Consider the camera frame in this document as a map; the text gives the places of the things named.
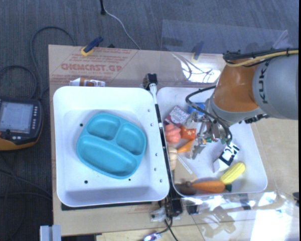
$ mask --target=display screen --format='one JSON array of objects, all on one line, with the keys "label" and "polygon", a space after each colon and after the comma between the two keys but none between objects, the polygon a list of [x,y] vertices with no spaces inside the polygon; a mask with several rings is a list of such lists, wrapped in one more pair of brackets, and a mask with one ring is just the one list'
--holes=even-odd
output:
[{"label": "display screen", "polygon": [[30,133],[33,104],[2,102],[0,109],[0,131]]}]

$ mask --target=dark floor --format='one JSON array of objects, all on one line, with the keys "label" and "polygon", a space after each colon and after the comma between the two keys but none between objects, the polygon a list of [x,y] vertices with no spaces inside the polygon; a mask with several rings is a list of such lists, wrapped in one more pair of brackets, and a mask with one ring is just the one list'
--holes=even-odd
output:
[{"label": "dark floor", "polygon": [[[190,52],[203,40],[204,53],[268,49],[287,30],[298,47],[299,0],[103,0],[143,50]],[[48,44],[137,49],[122,25],[101,15],[99,0],[0,0],[0,95],[40,98],[44,128],[39,142],[23,151],[0,153],[0,240],[39,240],[41,225],[53,224]],[[31,58],[31,49],[35,63]],[[26,67],[34,71],[36,86]]]}]

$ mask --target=blue plate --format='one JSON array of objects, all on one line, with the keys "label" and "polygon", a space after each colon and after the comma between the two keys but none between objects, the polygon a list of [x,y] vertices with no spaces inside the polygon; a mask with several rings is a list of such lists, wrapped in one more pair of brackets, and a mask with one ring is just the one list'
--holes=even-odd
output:
[{"label": "blue plate", "polygon": [[78,158],[91,169],[116,179],[131,176],[146,149],[146,135],[136,125],[110,113],[93,116],[77,142]]}]

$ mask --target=white tray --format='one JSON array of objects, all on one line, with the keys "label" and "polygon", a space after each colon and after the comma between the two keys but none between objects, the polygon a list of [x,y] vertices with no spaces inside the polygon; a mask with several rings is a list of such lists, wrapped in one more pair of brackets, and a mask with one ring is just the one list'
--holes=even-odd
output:
[{"label": "white tray", "polygon": [[[183,88],[183,87],[164,87],[157,93],[157,100],[161,112],[162,121],[171,112],[174,106],[178,105],[182,110],[187,112],[188,105],[185,98],[190,93],[198,90],[198,88]],[[205,102],[213,93],[213,90],[208,90],[196,94],[190,98],[192,102]],[[250,124],[242,122],[231,126],[230,131],[233,135],[232,142],[240,148],[240,151],[235,156],[233,163],[241,161],[245,164],[244,173],[232,183],[232,191],[225,191],[225,194],[238,193],[254,193],[261,192],[267,186],[267,176],[258,151],[254,135]],[[226,145],[220,141],[216,143],[207,143],[206,148],[192,160],[188,159],[185,154],[179,154],[187,166],[193,171],[198,179],[210,180],[219,179],[222,172],[213,172],[213,161],[215,161],[222,153]],[[198,191],[194,196],[212,195]]]},{"label": "white tray", "polygon": [[[157,115],[151,94],[142,88],[59,88],[53,97],[57,194],[71,207],[159,201],[169,191]],[[147,146],[136,172],[114,179],[84,165],[76,144],[82,126],[99,112],[122,117],[140,127]]]}]

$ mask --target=yellow cable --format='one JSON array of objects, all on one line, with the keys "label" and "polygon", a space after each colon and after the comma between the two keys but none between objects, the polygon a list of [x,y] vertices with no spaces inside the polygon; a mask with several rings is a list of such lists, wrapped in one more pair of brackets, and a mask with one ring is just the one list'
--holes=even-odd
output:
[{"label": "yellow cable", "polygon": [[280,55],[287,55],[287,54],[298,54],[298,53],[299,53],[299,50],[283,51],[283,52],[258,56],[258,57],[255,57],[253,59],[247,60],[245,62],[241,62],[241,63],[232,64],[232,63],[226,62],[226,64],[230,67],[238,67],[238,66],[243,66],[243,65],[253,63],[253,62],[256,62],[256,61],[260,61],[260,60],[270,58],[270,57],[275,57],[275,56],[280,56]]}]

